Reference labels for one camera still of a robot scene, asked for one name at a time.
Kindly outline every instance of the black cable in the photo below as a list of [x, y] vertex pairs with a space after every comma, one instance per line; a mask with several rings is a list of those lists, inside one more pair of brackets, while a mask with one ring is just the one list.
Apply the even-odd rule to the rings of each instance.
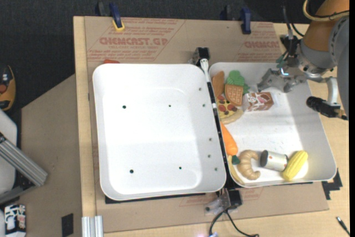
[[248, 234], [246, 234], [246, 233], [240, 231], [240, 230], [238, 229], [238, 227], [235, 225], [235, 223], [233, 222], [233, 219], [232, 219], [232, 217], [229, 215], [228, 210], [226, 210], [225, 213], [228, 215], [228, 217], [229, 217], [230, 221], [232, 222], [234, 228], [235, 228], [240, 234], [243, 234], [243, 235], [245, 235], [245, 236], [247, 236], [247, 237], [259, 237], [259, 234], [248, 235]]
[[286, 26], [288, 29], [288, 39], [290, 40], [290, 44], [288, 45], [288, 51], [285, 53], [285, 56], [283, 58], [283, 60], [286, 60], [286, 58], [288, 58], [288, 56], [290, 55], [290, 52], [292, 49], [292, 40], [293, 40], [292, 28], [291, 28], [290, 22], [287, 18], [286, 0], [282, 0], [282, 13], [283, 13], [283, 18], [286, 22]]
[[247, 237], [259, 237], [259, 234], [248, 235], [248, 234], [246, 234], [246, 233], [240, 231], [240, 230], [238, 229], [238, 227], [235, 225], [235, 223], [233, 222], [233, 219], [232, 219], [232, 217], [230, 216], [230, 214], [229, 214], [229, 212], [228, 212], [228, 210], [230, 210], [230, 209], [232, 209], [232, 207], [227, 208], [226, 210], [224, 210], [224, 211], [218, 213], [218, 214], [215, 216], [215, 218], [212, 220], [211, 225], [210, 225], [210, 230], [209, 230], [209, 235], [210, 235], [210, 236], [213, 234], [213, 233], [212, 233], [213, 225], [216, 223], [216, 221], [218, 220], [218, 218], [221, 217], [221, 215], [222, 215], [223, 213], [225, 213], [225, 214], [227, 214], [227, 216], [229, 217], [229, 219], [230, 219], [230, 221], [232, 222], [232, 225], [234, 226], [234, 228], [235, 228], [240, 234], [243, 234], [244, 236], [247, 236]]
[[215, 218], [213, 218], [212, 222], [211, 222], [211, 225], [210, 225], [210, 230], [209, 230], [209, 236], [211, 236], [213, 234], [212, 232], [212, 228], [213, 228], [213, 225], [215, 225], [216, 221], [218, 220], [219, 217], [221, 217], [221, 215], [224, 213], [224, 211], [221, 211], [220, 213], [218, 213]]
[[299, 36], [301, 36], [301, 37], [304, 37], [304, 36], [305, 36], [304, 34], [302, 34], [302, 33], [295, 27], [295, 24], [293, 24], [292, 22], [291, 22], [291, 26], [292, 26], [292, 28], [295, 30], [295, 32], [296, 32]]

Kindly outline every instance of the wire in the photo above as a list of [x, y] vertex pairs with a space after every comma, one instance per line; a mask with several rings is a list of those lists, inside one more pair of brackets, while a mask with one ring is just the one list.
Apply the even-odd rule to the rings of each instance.
[[286, 12], [286, 0], [283, 0], [282, 4], [282, 13], [283, 13], [283, 18], [286, 22], [286, 26], [288, 29], [288, 39], [290, 40], [290, 43], [288, 45], [288, 51], [285, 53], [285, 56], [282, 58], [282, 60], [286, 60], [286, 58], [290, 55], [291, 49], [292, 49], [292, 40], [293, 40], [293, 33], [292, 33], [292, 28], [290, 25], [290, 22], [287, 18], [287, 12]]
[[225, 213], [226, 213], [227, 216], [229, 217], [229, 219], [230, 219], [230, 221], [232, 222], [234, 228], [235, 228], [240, 234], [243, 234], [243, 235], [245, 235], [245, 236], [247, 236], [247, 237], [259, 237], [259, 234], [248, 235], [248, 234], [246, 234], [246, 233], [240, 231], [240, 230], [238, 229], [238, 227], [235, 225], [235, 223], [233, 222], [233, 219], [232, 219], [232, 217], [229, 215], [228, 210], [226, 210]]
[[224, 213], [224, 211], [221, 211], [220, 213], [218, 213], [215, 218], [213, 218], [212, 222], [211, 222], [211, 225], [210, 225], [210, 230], [209, 230], [209, 236], [211, 236], [213, 233], [212, 233], [212, 228], [213, 228], [213, 225], [215, 225], [216, 221], [218, 220], [219, 217], [221, 217], [221, 215]]
[[305, 36], [304, 34], [302, 34], [302, 33], [296, 28], [295, 24], [291, 23], [291, 26], [292, 26], [292, 28], [295, 30], [295, 32], [296, 32], [298, 35], [300, 35], [301, 37], [304, 37], [304, 36]]
[[216, 223], [216, 221], [222, 216], [223, 213], [227, 214], [227, 216], [229, 217], [230, 221], [232, 222], [232, 225], [234, 226], [234, 228], [240, 233], [240, 234], [243, 234], [244, 236], [247, 236], [247, 237], [259, 237], [259, 234], [254, 234], [254, 235], [248, 235], [242, 231], [240, 231], [238, 229], [238, 227], [235, 225], [235, 223], [233, 222], [233, 219], [232, 217], [230, 216], [228, 210], [232, 209], [233, 207], [229, 207], [227, 208], [226, 210], [224, 211], [221, 211], [220, 213], [218, 213], [215, 218], [213, 218], [212, 222], [211, 222], [211, 225], [210, 225], [210, 230], [209, 230], [209, 235], [211, 236], [213, 233], [212, 233], [212, 228], [213, 228], [213, 225]]
[[323, 15], [323, 16], [311, 15], [308, 12], [309, 3], [310, 3], [310, 0], [305, 0], [302, 10], [303, 10], [303, 14], [308, 19], [313, 20], [313, 21], [318, 21], [318, 22], [319, 21], [329, 21], [329, 20], [331, 21], [331, 20], [334, 20], [334, 19], [337, 19], [337, 18], [348, 16], [350, 14], [350, 10], [345, 10], [345, 11], [342, 11], [342, 12], [333, 13], [331, 15]]

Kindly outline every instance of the plastic food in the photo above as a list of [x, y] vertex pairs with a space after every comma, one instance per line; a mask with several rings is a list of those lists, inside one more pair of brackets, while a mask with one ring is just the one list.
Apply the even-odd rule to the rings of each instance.
[[224, 93], [229, 102], [236, 106], [242, 106], [243, 87], [225, 84]]
[[244, 150], [239, 155], [240, 163], [237, 165], [238, 171], [248, 180], [256, 180], [260, 177], [260, 171], [254, 171], [251, 167], [251, 158], [258, 160], [259, 155], [253, 150]]
[[308, 159], [308, 153], [304, 150], [297, 151], [288, 161], [286, 169], [282, 172], [285, 180], [291, 181]]
[[232, 70], [227, 77], [226, 84], [238, 85], [243, 87], [243, 94], [248, 93], [249, 86], [245, 84], [244, 77], [240, 74], [238, 70]]
[[232, 163], [232, 156], [228, 155], [228, 166], [229, 166], [229, 171], [232, 175], [232, 177], [240, 184], [240, 185], [244, 185], [244, 182], [242, 181], [242, 179], [238, 176], [237, 171], [234, 169], [233, 163]]
[[224, 72], [220, 71], [212, 77], [212, 87], [215, 92], [215, 96], [218, 97], [224, 92]]
[[235, 122], [244, 114], [242, 108], [237, 108], [237, 106], [233, 105], [226, 98], [224, 98], [223, 95], [219, 95], [216, 98], [216, 103], [218, 116], [224, 125]]
[[233, 136], [225, 127], [225, 125], [222, 122], [220, 122], [220, 124], [221, 124], [222, 136], [223, 136], [223, 141], [226, 147], [227, 154], [232, 156], [233, 164], [238, 164], [239, 159], [237, 157], [237, 153], [238, 153], [237, 143], [235, 142]]

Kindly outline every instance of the toy carrot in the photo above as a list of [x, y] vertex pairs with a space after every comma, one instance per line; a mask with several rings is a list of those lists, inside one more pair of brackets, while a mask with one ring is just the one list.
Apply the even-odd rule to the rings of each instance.
[[237, 143], [235, 142], [233, 136], [225, 127], [225, 125], [222, 122], [220, 122], [220, 124], [222, 130], [222, 137], [223, 137], [224, 145], [226, 147], [227, 154], [232, 156], [232, 164], [234, 165], [239, 164], [240, 161], [237, 157], [237, 153], [238, 153]]

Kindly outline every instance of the white tray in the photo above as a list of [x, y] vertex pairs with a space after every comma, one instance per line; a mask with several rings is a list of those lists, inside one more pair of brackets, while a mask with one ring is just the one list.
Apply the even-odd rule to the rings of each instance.
[[[273, 63], [216, 63], [209, 70], [213, 77], [224, 71], [225, 79], [232, 70], [239, 70], [250, 86], [249, 92], [257, 92], [256, 84], [269, 68], [276, 69]], [[336, 164], [324, 133], [320, 115], [306, 106], [311, 96], [308, 83], [295, 86], [289, 93], [271, 87], [264, 90], [271, 92], [276, 104], [269, 110], [245, 112], [243, 116], [226, 128], [236, 140], [239, 153], [243, 150], [254, 150], [260, 154], [263, 150], [286, 154], [289, 158], [295, 151], [306, 150], [308, 162], [291, 182], [286, 182], [280, 172], [260, 167], [259, 162], [252, 159], [252, 167], [260, 171], [261, 176], [255, 180], [247, 180], [235, 167], [246, 188], [288, 183], [304, 183], [310, 181], [330, 180], [336, 174]]]
[[209, 91], [191, 64], [103, 64], [93, 74], [100, 184], [114, 200], [220, 190]]

